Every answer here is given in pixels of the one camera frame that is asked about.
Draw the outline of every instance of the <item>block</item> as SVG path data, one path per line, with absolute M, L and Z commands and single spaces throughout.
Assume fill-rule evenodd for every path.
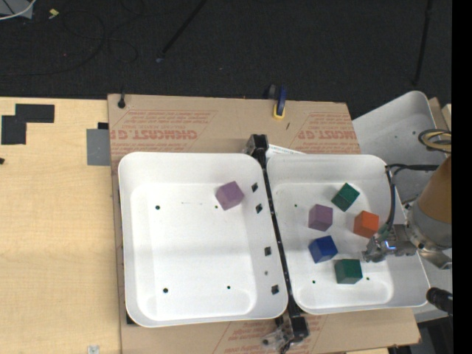
M 378 231 L 378 215 L 362 211 L 354 219 L 354 233 L 370 239 Z
M 339 260 L 334 265 L 336 282 L 342 285 L 353 285 L 362 279 L 361 261 Z
M 224 209 L 231 209 L 241 203 L 244 198 L 242 190 L 237 185 L 236 181 L 229 182 L 218 188 L 216 192 L 216 199 L 220 206 Z
M 334 198 L 331 200 L 337 207 L 342 211 L 346 212 L 351 207 L 360 192 L 354 189 L 348 183 L 344 184 L 342 188 L 337 192 Z
M 319 231 L 326 231 L 333 224 L 333 209 L 322 204 L 315 204 L 308 214 L 308 226 Z
M 331 260 L 331 258 L 338 254 L 338 249 L 331 236 L 315 239 L 308 248 L 315 263 Z

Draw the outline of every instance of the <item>black floor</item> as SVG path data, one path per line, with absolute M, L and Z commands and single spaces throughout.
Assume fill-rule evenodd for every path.
M 452 0 L 37 0 L 0 21 L 0 95 L 126 93 L 347 102 L 353 118 L 411 90 L 451 102 Z M 59 11 L 49 19 L 49 11 Z

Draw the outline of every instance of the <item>metal bracket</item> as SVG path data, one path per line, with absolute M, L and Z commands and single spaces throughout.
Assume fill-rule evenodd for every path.
M 267 192 L 268 205 L 271 210 L 272 223 L 274 225 L 274 233 L 277 239 L 277 245 L 278 245 L 279 253 L 280 253 L 280 262 L 282 263 L 283 274 L 285 277 L 285 285 L 287 287 L 287 292 L 288 292 L 289 322 L 287 323 L 287 325 L 284 325 L 284 327 L 282 328 L 280 328 L 282 325 L 279 322 L 279 324 L 277 324 L 278 326 L 277 329 L 279 331 L 277 332 L 276 330 L 274 333 L 272 333 L 272 336 L 268 335 L 268 338 L 266 338 L 266 340 L 268 341 L 268 343 L 272 342 L 272 344 L 275 344 L 275 343 L 280 344 L 282 341 L 285 340 L 283 339 L 283 337 L 287 337 L 288 341 L 285 343 L 283 347 L 279 348 L 281 353 L 285 353 L 290 347 L 292 342 L 303 341 L 303 339 L 305 339 L 306 337 L 310 335 L 310 332 L 309 332 L 308 324 L 305 320 L 305 317 L 301 316 L 301 311 L 298 305 L 295 303 L 294 294 L 291 287 L 290 276 L 288 274 L 287 260 L 285 259 L 285 252 L 283 249 L 282 238 L 280 236 L 279 224 L 277 223 L 277 216 L 275 214 L 275 209 L 274 209 L 274 201 L 272 199 L 271 185 L 268 180 L 267 158 L 266 158 L 267 150 L 268 150 L 267 136 L 253 134 L 251 135 L 251 137 L 249 138 L 249 141 L 247 142 L 244 153 L 255 158 L 263 169 L 265 191 Z
M 418 250 L 418 254 L 441 270 L 452 268 L 452 259 L 439 250 Z

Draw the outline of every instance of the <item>wooden board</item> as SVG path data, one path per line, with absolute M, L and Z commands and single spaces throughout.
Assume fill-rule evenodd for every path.
M 436 128 L 440 128 L 442 130 L 448 130 L 448 124 L 445 121 L 445 117 L 443 113 L 441 112 L 440 101 L 436 97 L 433 97 L 430 100 L 428 100 L 428 104 L 429 104 L 429 108 L 431 109 L 431 114 L 433 116 L 433 120 L 434 120 L 434 124 L 436 125 Z
M 349 351 L 346 354 L 389 354 L 388 349 L 373 349 L 373 350 L 362 350 L 362 351 Z
M 272 117 L 274 102 L 206 97 L 108 95 L 116 242 L 122 243 L 120 159 L 135 151 L 241 152 L 253 133 L 273 145 L 306 153 L 360 153 L 344 103 L 287 101 L 285 118 Z M 117 247 L 119 308 L 123 353 L 272 354 L 261 338 L 276 328 L 274 320 L 191 324 L 148 329 L 128 324 L 125 311 L 123 248 Z M 310 336 L 293 354 L 337 353 L 416 344 L 420 333 L 411 308 L 367 310 L 307 316 Z
M 447 104 L 442 108 L 442 115 L 447 123 L 449 130 L 452 130 L 452 104 Z
M 0 115 L 16 103 L 54 104 L 55 122 L 0 145 L 0 352 L 120 353 L 110 167 L 86 156 L 107 102 L 0 98 Z

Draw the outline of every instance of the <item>black tape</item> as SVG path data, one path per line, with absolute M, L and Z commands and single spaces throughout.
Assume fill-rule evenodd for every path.
M 1 143 L 3 145 L 25 145 L 27 123 L 54 123 L 54 105 L 30 105 L 17 103 L 15 115 L 1 118 Z
M 1 143 L 3 145 L 25 145 L 27 143 L 27 124 L 18 121 L 14 115 L 1 118 Z

